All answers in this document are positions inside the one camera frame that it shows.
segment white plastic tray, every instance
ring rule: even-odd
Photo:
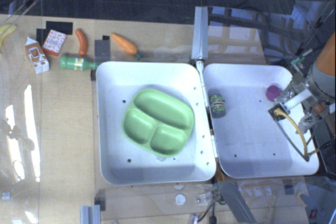
[[[204,69],[208,94],[220,93],[225,100],[226,115],[213,119],[213,128],[223,171],[233,178],[256,178],[312,175],[319,168],[316,154],[306,162],[289,144],[268,110],[273,102],[266,89],[276,84],[284,89],[291,73],[277,66],[211,64]],[[302,106],[291,110],[298,122]],[[281,121],[287,134],[303,150],[293,126]],[[308,152],[314,149],[311,142]]]
[[[187,103],[194,111],[194,130],[183,150],[162,158],[122,133],[122,119],[132,97],[156,88]],[[114,185],[196,182],[216,171],[201,81],[184,63],[106,62],[97,70],[101,172]]]

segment yellow banana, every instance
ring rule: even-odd
[[[10,25],[10,24],[7,24],[7,25],[4,25],[4,26],[0,27],[0,49],[1,49],[1,46],[2,46],[2,43],[3,43],[4,39],[9,34],[14,32],[16,30],[16,28],[17,28],[16,25]]]

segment red and white box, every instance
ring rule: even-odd
[[[66,37],[66,34],[55,30],[50,30],[46,41],[42,46],[43,51],[58,56]]]

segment soda can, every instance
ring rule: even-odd
[[[226,114],[224,100],[220,94],[214,94],[209,97],[211,116],[221,118]]]

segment green plate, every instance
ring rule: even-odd
[[[162,91],[139,91],[122,121],[125,136],[136,145],[163,157],[178,154],[194,128],[193,110]]]

